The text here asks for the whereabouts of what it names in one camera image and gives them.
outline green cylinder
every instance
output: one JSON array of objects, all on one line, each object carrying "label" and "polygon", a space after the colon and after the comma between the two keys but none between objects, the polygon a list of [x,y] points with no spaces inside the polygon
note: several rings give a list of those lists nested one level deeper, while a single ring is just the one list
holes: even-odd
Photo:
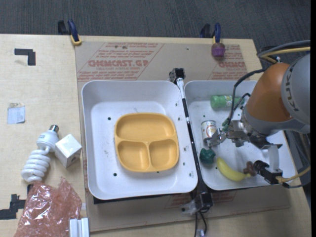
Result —
[{"label": "green cylinder", "polygon": [[[219,107],[230,107],[232,106],[233,97],[230,95],[214,95],[211,96],[211,107],[219,108]],[[235,97],[235,104],[239,101],[240,97]]]}]

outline spiral tube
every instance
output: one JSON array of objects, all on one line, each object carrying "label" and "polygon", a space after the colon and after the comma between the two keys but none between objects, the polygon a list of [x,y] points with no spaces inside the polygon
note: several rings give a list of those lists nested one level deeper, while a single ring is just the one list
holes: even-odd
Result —
[{"label": "spiral tube", "polygon": [[21,171],[21,176],[27,182],[42,181],[47,168],[49,167],[50,158],[46,156],[49,153],[50,147],[45,149],[37,149],[31,152],[29,159]]}]

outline white plastic tray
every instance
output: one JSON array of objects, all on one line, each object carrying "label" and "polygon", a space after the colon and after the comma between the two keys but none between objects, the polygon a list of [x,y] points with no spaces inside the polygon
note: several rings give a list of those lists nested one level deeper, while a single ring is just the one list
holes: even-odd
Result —
[{"label": "white plastic tray", "polygon": [[[98,199],[187,193],[198,182],[178,87],[168,81],[90,81],[82,88],[88,187]],[[122,115],[161,113],[174,123],[179,160],[165,171],[125,169],[115,152],[114,128]]]},{"label": "white plastic tray", "polygon": [[[217,122],[217,128],[221,128],[222,122],[228,117],[230,111],[230,108],[213,109],[210,105],[211,95],[232,95],[235,83],[236,81],[214,80],[190,81],[185,85],[184,92],[198,153],[200,153],[202,148],[208,149],[202,140],[201,123],[211,119]],[[241,97],[247,92],[251,94],[255,84],[256,81],[243,81],[237,87],[236,97]],[[233,119],[240,120],[240,115],[241,110],[237,108]],[[295,166],[284,133],[280,131],[268,137],[267,140],[270,143],[283,144],[279,149],[279,168],[283,170],[284,177],[295,175]],[[267,152],[263,152],[248,142],[245,142],[244,146],[237,148],[230,139],[226,139],[222,144],[212,148],[216,153],[215,163],[212,165],[200,163],[202,177],[208,187],[214,190],[230,190],[270,185],[260,175],[244,179],[240,182],[234,182],[224,177],[216,167],[216,157],[222,157],[231,168],[242,172],[247,161],[255,162],[256,160],[262,160],[269,164]]]}]

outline gray carpet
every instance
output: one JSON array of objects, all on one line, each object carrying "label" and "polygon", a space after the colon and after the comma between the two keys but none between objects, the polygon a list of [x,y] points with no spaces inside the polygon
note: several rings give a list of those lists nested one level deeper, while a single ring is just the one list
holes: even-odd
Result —
[{"label": "gray carpet", "polygon": [[219,22],[222,38],[253,39],[257,51],[311,38],[311,0],[0,0],[0,34],[57,35],[70,18],[93,36],[199,38]]}]

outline silver can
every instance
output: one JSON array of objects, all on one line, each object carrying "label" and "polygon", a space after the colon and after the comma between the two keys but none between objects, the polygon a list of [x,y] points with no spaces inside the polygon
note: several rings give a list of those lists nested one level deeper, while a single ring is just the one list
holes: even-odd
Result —
[{"label": "silver can", "polygon": [[206,120],[202,122],[201,126],[202,126],[203,141],[207,143],[207,141],[212,138],[214,133],[216,133],[216,130],[217,130],[216,121]]}]

